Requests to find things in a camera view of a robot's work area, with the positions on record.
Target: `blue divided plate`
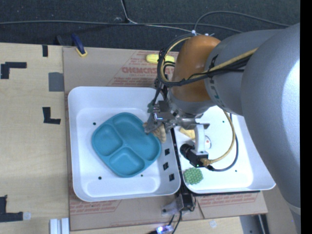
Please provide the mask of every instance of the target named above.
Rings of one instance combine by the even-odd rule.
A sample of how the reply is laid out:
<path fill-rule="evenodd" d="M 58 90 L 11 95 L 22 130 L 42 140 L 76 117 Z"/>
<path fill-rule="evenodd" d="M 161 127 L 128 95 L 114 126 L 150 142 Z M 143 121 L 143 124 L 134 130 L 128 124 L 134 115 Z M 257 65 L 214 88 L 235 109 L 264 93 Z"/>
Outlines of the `blue divided plate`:
<path fill-rule="evenodd" d="M 117 175 L 133 177 L 148 168 L 161 152 L 153 134 L 133 114 L 117 114 L 101 124 L 92 135 L 92 146 L 100 159 Z"/>

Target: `green sponge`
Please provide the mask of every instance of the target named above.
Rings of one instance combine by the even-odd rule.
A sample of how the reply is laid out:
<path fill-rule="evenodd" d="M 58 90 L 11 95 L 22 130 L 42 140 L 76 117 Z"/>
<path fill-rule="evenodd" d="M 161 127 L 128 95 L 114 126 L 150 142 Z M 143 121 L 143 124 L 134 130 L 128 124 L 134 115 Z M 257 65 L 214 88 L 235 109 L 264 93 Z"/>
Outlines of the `green sponge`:
<path fill-rule="evenodd" d="M 199 168 L 192 167 L 187 169 L 184 173 L 184 180 L 191 185 L 198 184 L 204 177 Z"/>

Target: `wooden table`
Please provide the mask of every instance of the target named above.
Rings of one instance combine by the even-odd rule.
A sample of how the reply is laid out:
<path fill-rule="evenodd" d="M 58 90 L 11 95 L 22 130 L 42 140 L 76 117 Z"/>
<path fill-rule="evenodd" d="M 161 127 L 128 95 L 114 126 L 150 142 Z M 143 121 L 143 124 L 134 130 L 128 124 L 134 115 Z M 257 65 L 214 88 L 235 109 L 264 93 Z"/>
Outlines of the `wooden table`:
<path fill-rule="evenodd" d="M 0 79 L 0 196 L 8 195 L 8 213 L 30 212 L 31 220 L 0 223 L 0 233 L 49 233 L 49 220 L 69 217 L 64 92 L 49 92 L 48 74 L 63 73 L 62 47 L 0 43 L 0 63 L 27 62 Z M 58 124 L 43 123 L 51 107 Z M 243 234 L 239 217 L 182 221 L 176 233 Z M 88 234 L 146 234 L 157 224 L 101 230 Z"/>

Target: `wire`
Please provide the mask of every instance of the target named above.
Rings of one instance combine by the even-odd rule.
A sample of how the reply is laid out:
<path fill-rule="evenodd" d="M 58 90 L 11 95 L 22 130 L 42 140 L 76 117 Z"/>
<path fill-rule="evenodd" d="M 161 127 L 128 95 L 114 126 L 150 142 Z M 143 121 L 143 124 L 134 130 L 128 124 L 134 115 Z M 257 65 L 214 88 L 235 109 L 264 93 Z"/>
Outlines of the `wire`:
<path fill-rule="evenodd" d="M 170 219 L 170 222 L 168 223 L 168 225 L 171 225 L 171 224 L 172 224 L 172 221 L 174 220 L 174 217 L 175 217 L 175 216 L 176 216 L 175 214 L 172 216 L 172 218 Z"/>
<path fill-rule="evenodd" d="M 233 125 L 232 120 L 229 117 L 228 113 L 226 111 L 224 111 L 224 110 L 223 110 L 223 113 L 225 114 L 226 118 L 228 119 L 228 122 L 229 122 L 229 124 L 231 126 L 231 129 L 232 129 L 232 141 L 231 141 L 231 144 L 230 144 L 230 147 L 228 148 L 228 150 L 222 156 L 220 156 L 219 158 L 215 158 L 215 159 L 201 158 L 200 161 L 203 163 L 203 166 L 205 166 L 205 167 L 207 167 L 208 165 L 211 165 L 213 163 L 216 163 L 216 162 L 224 159 L 230 153 L 230 151 L 232 150 L 232 148 L 234 146 L 235 137 L 236 137 L 234 125 Z"/>
<path fill-rule="evenodd" d="M 169 27 L 166 25 L 194 25 L 191 22 L 151 22 L 151 23 L 114 23 L 114 22 L 98 22 L 98 21 L 76 21 L 76 20 L 27 20 L 27 21 L 4 21 L 0 22 L 0 25 L 10 25 L 10 24 L 29 24 L 29 23 L 71 23 L 71 24 L 91 24 L 91 25 L 107 25 L 107 26 L 152 26 L 152 27 L 163 27 L 163 28 L 171 28 L 177 30 L 183 30 L 186 32 L 192 32 L 191 30 L 177 28 L 177 27 Z M 220 28 L 225 29 L 237 33 L 242 33 L 243 31 L 232 29 L 229 27 L 224 27 L 220 25 L 214 24 L 206 24 L 200 23 L 201 26 L 213 27 L 213 28 Z"/>
<path fill-rule="evenodd" d="M 176 225 L 175 225 L 174 231 L 173 231 L 171 234 L 174 234 L 174 233 L 175 233 L 175 231 L 176 231 L 176 229 L 177 229 L 177 227 L 178 227 L 178 225 L 179 225 L 181 219 L 182 219 L 182 211 L 180 211 L 180 217 L 179 217 L 179 219 L 178 219 L 178 221 L 177 221 L 177 223 L 176 223 Z"/>
<path fill-rule="evenodd" d="M 190 209 L 190 212 L 193 212 L 196 208 L 197 200 L 196 197 L 194 197 L 194 206 Z"/>
<path fill-rule="evenodd" d="M 244 14 L 244 13 L 240 13 L 240 12 L 234 12 L 234 11 L 211 11 L 211 12 L 208 12 L 204 15 L 202 15 L 201 17 L 199 17 L 194 25 L 194 30 L 196 31 L 196 27 L 199 25 L 199 22 L 204 18 L 204 17 L 207 17 L 207 16 L 210 16 L 210 15 L 213 15 L 213 14 L 232 14 L 232 15 L 239 15 L 239 16 L 244 16 L 244 17 L 247 17 L 247 18 L 252 18 L 252 19 L 255 19 L 255 20 L 259 20 L 259 21 L 263 21 L 263 22 L 267 22 L 267 23 L 271 23 L 271 24 L 275 24 L 275 25 L 278 25 L 278 26 L 284 26 L 284 27 L 288 27 L 289 25 L 287 24 L 283 24 L 283 23 L 279 23 L 279 22 L 274 22 L 274 21 L 270 21 L 270 20 L 266 20 L 266 19 L 262 19 L 262 18 L 258 18 L 258 17 L 254 17 L 254 16 L 250 16 L 250 15 L 247 15 L 247 14 Z"/>
<path fill-rule="evenodd" d="M 238 69 L 241 67 L 244 67 L 247 64 L 251 55 L 253 55 L 254 52 L 257 50 L 257 48 L 254 48 L 226 62 L 223 62 L 213 68 L 210 68 L 207 71 L 204 71 L 202 73 L 192 74 L 188 79 L 182 79 L 180 81 L 168 80 L 165 75 L 165 69 L 166 69 L 165 59 L 166 59 L 167 54 L 179 43 L 185 40 L 188 40 L 193 36 L 194 36 L 193 34 L 186 34 L 186 35 L 179 36 L 178 38 L 174 39 L 165 49 L 159 52 L 159 59 L 158 59 L 158 64 L 157 64 L 157 77 L 159 81 L 163 83 L 164 85 L 166 85 L 167 87 L 183 86 L 186 84 L 193 83 L 195 81 L 205 79 L 207 77 L 212 77 L 214 75 L 219 75 L 219 74 L 223 74 L 223 73 L 230 72 L 230 71 L 243 72 L 243 70 L 238 70 Z"/>
<path fill-rule="evenodd" d="M 135 24 L 136 24 L 136 22 L 132 21 L 132 20 L 128 17 L 128 14 L 127 14 L 127 10 L 126 10 L 126 6 L 125 6 L 125 3 L 124 3 L 124 0 L 120 0 L 120 2 L 121 2 L 121 6 L 122 6 L 122 9 L 123 9 L 123 13 L 125 14 L 126 19 L 127 19 L 129 22 L 135 23 Z"/>
<path fill-rule="evenodd" d="M 207 168 L 210 171 L 213 171 L 213 172 L 224 172 L 226 170 L 229 170 L 230 168 L 232 168 L 236 164 L 237 159 L 238 159 L 238 139 L 237 139 L 237 135 L 236 134 L 235 134 L 235 141 L 236 141 L 236 154 L 235 154 L 235 158 L 234 158 L 233 162 L 231 163 L 231 165 L 229 165 L 226 168 L 222 168 L 222 169 L 216 169 L 212 165 L 209 165 L 209 166 L 207 166 Z"/>

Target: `yellow cable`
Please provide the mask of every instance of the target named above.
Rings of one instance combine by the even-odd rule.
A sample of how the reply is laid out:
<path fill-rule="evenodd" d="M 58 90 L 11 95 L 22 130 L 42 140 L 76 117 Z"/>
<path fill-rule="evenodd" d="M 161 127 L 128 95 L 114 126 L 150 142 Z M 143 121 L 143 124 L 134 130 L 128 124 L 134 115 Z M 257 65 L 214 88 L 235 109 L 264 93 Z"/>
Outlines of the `yellow cable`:
<path fill-rule="evenodd" d="M 162 62 L 162 64 L 161 64 L 161 69 L 160 69 L 161 78 L 162 78 L 165 82 L 170 82 L 170 81 L 166 78 L 166 76 L 165 76 L 165 74 L 164 74 L 164 70 L 163 70 L 163 66 L 164 66 L 164 62 L 165 62 L 165 59 L 166 59 L 167 54 L 168 54 L 175 46 L 177 46 L 180 42 L 183 42 L 183 41 L 185 41 L 185 40 L 187 40 L 187 39 L 189 39 L 189 38 L 191 38 L 191 37 L 186 37 L 186 38 L 183 38 L 183 39 L 177 41 L 177 42 L 174 43 L 174 44 L 170 47 L 170 49 L 167 51 L 167 53 L 166 53 L 166 55 L 165 55 L 165 58 L 164 58 L 164 60 L 163 60 L 163 62 Z"/>
<path fill-rule="evenodd" d="M 187 40 L 187 39 L 189 39 L 189 38 L 191 38 L 191 37 L 187 37 L 187 38 L 184 38 L 184 39 L 179 40 L 178 42 L 176 42 L 176 43 L 168 50 L 168 52 L 166 53 L 166 55 L 167 55 L 177 44 L 179 44 L 180 42 L 185 41 L 185 40 Z M 239 60 L 241 60 L 241 59 L 243 59 L 243 58 L 245 58 L 245 57 L 251 56 L 257 49 L 258 49 L 258 48 L 254 48 L 254 49 L 252 49 L 252 50 L 250 50 L 250 51 L 247 51 L 247 52 L 245 52 L 245 53 L 243 53 L 243 54 L 241 54 L 241 55 L 239 55 L 239 56 L 237 56 L 237 57 L 234 57 L 234 58 L 232 58 L 232 59 L 230 59 L 230 60 L 228 60 L 228 61 L 225 61 L 225 62 L 223 62 L 223 63 L 221 63 L 221 64 L 219 64 L 219 65 L 217 65 L 217 66 L 211 68 L 211 69 L 208 70 L 208 71 L 202 72 L 202 74 L 205 75 L 205 74 L 207 74 L 207 73 L 209 73 L 209 72 L 212 72 L 212 71 L 214 71 L 214 70 L 218 70 L 218 69 L 224 68 L 224 67 L 226 67 L 226 66 L 228 66 L 228 65 L 230 65 L 230 64 L 232 64 L 232 63 L 234 63 L 234 62 L 236 62 L 236 61 L 239 61 Z M 165 74 L 164 74 L 164 72 L 163 72 L 163 64 L 164 64 L 164 61 L 163 61 L 163 63 L 161 64 L 161 70 L 160 70 L 161 78 L 162 78 L 165 82 L 170 82 L 170 81 L 166 78 L 166 76 L 165 76 Z M 200 77 L 200 76 L 201 76 L 201 74 L 198 74 L 198 75 L 196 75 L 196 76 L 193 76 L 190 80 L 195 79 L 195 78 L 198 78 L 198 77 Z"/>
<path fill-rule="evenodd" d="M 211 165 L 211 164 L 213 164 L 213 163 L 215 163 L 217 161 L 222 160 L 223 158 L 225 158 L 230 153 L 230 151 L 232 150 L 232 148 L 234 146 L 234 143 L 235 143 L 235 129 L 234 129 L 232 120 L 231 120 L 230 116 L 228 115 L 228 113 L 225 112 L 224 110 L 223 110 L 223 112 L 224 112 L 226 118 L 228 119 L 229 124 L 230 124 L 231 129 L 232 129 L 232 142 L 231 142 L 231 145 L 230 145 L 229 149 L 226 151 L 226 153 L 224 155 L 220 156 L 219 158 L 215 158 L 215 159 L 202 158 L 202 159 L 200 159 L 200 161 L 203 163 L 204 166 L 208 166 L 208 165 Z"/>

